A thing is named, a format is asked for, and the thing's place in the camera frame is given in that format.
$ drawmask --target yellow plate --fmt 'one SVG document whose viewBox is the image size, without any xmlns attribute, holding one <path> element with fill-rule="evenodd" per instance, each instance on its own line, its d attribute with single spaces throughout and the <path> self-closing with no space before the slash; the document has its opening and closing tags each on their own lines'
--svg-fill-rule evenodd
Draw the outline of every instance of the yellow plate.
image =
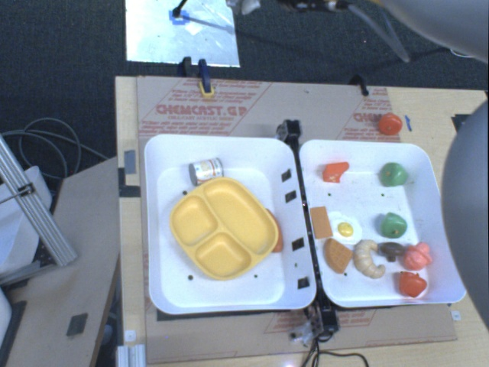
<svg viewBox="0 0 489 367">
<path fill-rule="evenodd" d="M 220 177 L 198 186 L 170 214 L 170 228 L 187 255 L 208 276 L 236 278 L 275 247 L 278 228 L 245 186 Z"/>
</svg>

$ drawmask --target black cable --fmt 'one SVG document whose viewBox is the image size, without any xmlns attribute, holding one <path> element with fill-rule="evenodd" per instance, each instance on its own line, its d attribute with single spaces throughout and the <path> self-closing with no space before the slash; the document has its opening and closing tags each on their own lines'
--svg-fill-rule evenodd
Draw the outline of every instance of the black cable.
<svg viewBox="0 0 489 367">
<path fill-rule="evenodd" d="M 352 356 L 356 356 L 363 361 L 365 367 L 370 367 L 368 365 L 367 358 L 365 358 L 365 356 L 363 356 L 361 353 L 356 353 L 356 352 L 353 352 L 353 353 L 336 353 L 336 352 L 331 352 L 331 351 L 318 351 L 313 357 L 313 363 L 312 363 L 311 367 L 318 367 L 320 355 L 331 355 L 331 356 L 337 356 L 340 358 L 349 358 Z"/>
<path fill-rule="evenodd" d="M 321 355 L 331 355 L 331 356 L 336 356 L 336 357 L 341 357 L 341 358 L 347 358 L 347 357 L 356 356 L 356 357 L 360 358 L 363 361 L 365 367 L 370 367 L 369 364 L 368 364 L 367 358 L 365 358 L 365 356 L 363 356 L 360 353 L 357 353 L 357 352 L 353 352 L 353 353 L 337 353 L 337 352 L 325 351 L 325 350 L 319 349 L 319 342 L 326 343 L 331 338 L 332 338 L 332 335 L 330 337 L 328 337 L 327 339 L 323 339 L 323 340 L 319 340 L 319 338 L 315 338 L 313 340 L 313 344 L 311 345 L 311 349 L 309 350 L 309 353 L 307 354 L 306 358 L 304 359 L 303 364 L 301 365 L 301 367 L 306 367 L 307 366 L 307 363 L 309 362 L 309 360 L 311 360 L 311 358 L 312 358 L 311 367 L 319 367 L 319 357 Z"/>
</svg>

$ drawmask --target white tray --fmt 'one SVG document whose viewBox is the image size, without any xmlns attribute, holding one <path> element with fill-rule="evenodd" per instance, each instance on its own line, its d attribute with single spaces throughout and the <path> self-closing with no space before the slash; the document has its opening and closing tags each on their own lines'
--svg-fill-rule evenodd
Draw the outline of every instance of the white tray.
<svg viewBox="0 0 489 367">
<path fill-rule="evenodd" d="M 194 188 L 188 165 L 219 158 L 226 177 L 244 184 L 277 218 L 283 251 L 270 253 L 239 278 L 217 281 L 203 274 L 176 242 L 170 211 Z M 282 181 L 282 174 L 290 178 Z M 293 310 L 316 295 L 313 263 L 292 151 L 271 138 L 158 135 L 144 149 L 149 250 L 149 291 L 165 313 L 208 313 L 240 310 Z M 285 196 L 296 192 L 286 203 Z M 303 240 L 293 251 L 292 242 Z M 302 287 L 307 278 L 309 286 Z"/>
<path fill-rule="evenodd" d="M 363 239 L 404 245 L 426 242 L 431 248 L 432 264 L 418 271 L 428 287 L 419 297 L 411 298 L 398 292 L 399 272 L 406 270 L 399 259 L 387 262 L 385 257 L 374 254 L 374 263 L 386 266 L 386 274 L 377 280 L 361 274 L 353 260 L 346 275 L 336 274 L 324 259 L 325 240 L 317 239 L 322 283 L 334 303 L 343 307 L 374 307 L 454 303 L 464 297 L 465 288 L 445 236 L 432 165 L 421 148 L 408 144 L 313 140 L 301 147 L 300 160 L 309 208 L 325 206 L 328 213 L 356 220 Z M 341 161 L 350 164 L 341 182 L 323 182 L 324 166 Z M 388 162 L 397 162 L 406 169 L 409 177 L 403 186 L 381 184 L 379 171 Z M 384 238 L 378 231 L 381 216 L 388 212 L 401 215 L 408 223 L 406 233 L 398 239 Z"/>
</svg>

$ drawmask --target pink toy food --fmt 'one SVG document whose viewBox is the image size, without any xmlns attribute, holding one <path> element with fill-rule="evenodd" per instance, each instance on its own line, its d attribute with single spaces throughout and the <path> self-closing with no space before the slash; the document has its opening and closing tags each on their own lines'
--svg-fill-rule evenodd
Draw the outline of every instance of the pink toy food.
<svg viewBox="0 0 489 367">
<path fill-rule="evenodd" d="M 411 245 L 404 253 L 404 267 L 410 271 L 420 271 L 432 261 L 429 246 L 425 242 L 420 242 L 416 246 Z"/>
</svg>

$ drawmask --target toy tomato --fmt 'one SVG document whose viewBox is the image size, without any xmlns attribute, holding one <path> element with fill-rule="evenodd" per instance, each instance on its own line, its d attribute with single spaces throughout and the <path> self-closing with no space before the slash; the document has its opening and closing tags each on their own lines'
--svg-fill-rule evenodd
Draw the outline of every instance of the toy tomato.
<svg viewBox="0 0 489 367">
<path fill-rule="evenodd" d="M 403 122 L 394 113 L 387 113 L 382 115 L 378 127 L 379 131 L 385 135 L 396 135 L 403 127 Z"/>
<path fill-rule="evenodd" d="M 402 295 L 417 297 L 427 285 L 426 280 L 417 273 L 400 272 L 399 291 Z"/>
</svg>

